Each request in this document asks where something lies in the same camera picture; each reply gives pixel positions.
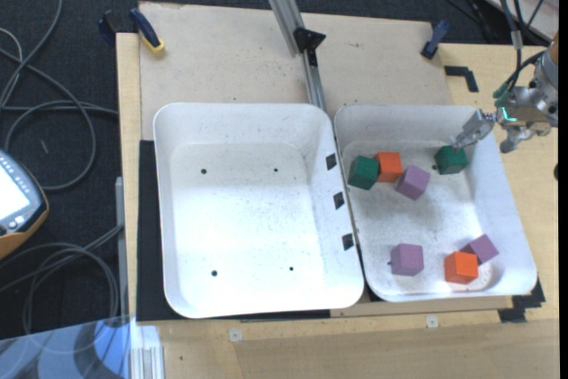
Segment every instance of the purple cube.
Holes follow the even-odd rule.
[[[477,256],[477,261],[480,264],[487,262],[490,259],[493,259],[495,256],[499,254],[495,245],[487,234],[483,234],[480,237],[477,237],[474,241],[468,243],[465,247],[461,249],[463,253],[471,253]]]
[[[426,191],[430,173],[411,164],[406,168],[397,184],[397,191],[415,201]]]
[[[390,251],[390,269],[395,275],[415,276],[423,268],[421,245],[399,243]]]

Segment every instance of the empty white tray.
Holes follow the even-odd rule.
[[[377,182],[371,190],[348,189],[359,235],[367,283],[392,302],[448,297],[522,295],[530,292],[537,271],[517,213],[499,147],[490,134],[466,148],[469,166],[459,174],[440,175],[434,154],[462,131],[472,107],[353,105],[335,116],[335,134],[343,169],[357,155],[399,152],[430,173],[416,201],[395,190],[397,183]],[[444,258],[486,233],[499,255],[479,267],[468,285],[445,280]],[[422,245],[424,269],[414,277],[391,273],[391,250],[399,243]]]
[[[173,103],[154,118],[154,142],[174,311],[209,318],[359,300],[363,272],[323,111]]]

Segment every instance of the dark green block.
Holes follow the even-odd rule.
[[[347,183],[363,190],[370,190],[377,177],[379,177],[379,162],[360,155],[351,164]]]
[[[457,174],[464,170],[468,163],[468,157],[462,148],[455,151],[452,146],[443,146],[434,155],[438,172],[440,174]]]

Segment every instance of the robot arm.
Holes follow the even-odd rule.
[[[478,109],[463,125],[463,130],[452,138],[452,146],[459,150],[484,138],[498,123],[507,131],[501,142],[501,152],[517,149],[521,141],[534,135],[545,136],[558,128],[558,33],[542,53],[532,56],[523,67],[534,63],[534,75],[527,87],[516,87],[516,79],[508,79],[493,96],[494,113]]]

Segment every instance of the bright screen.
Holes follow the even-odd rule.
[[[23,209],[29,204],[29,199],[0,166],[0,219],[4,219]]]

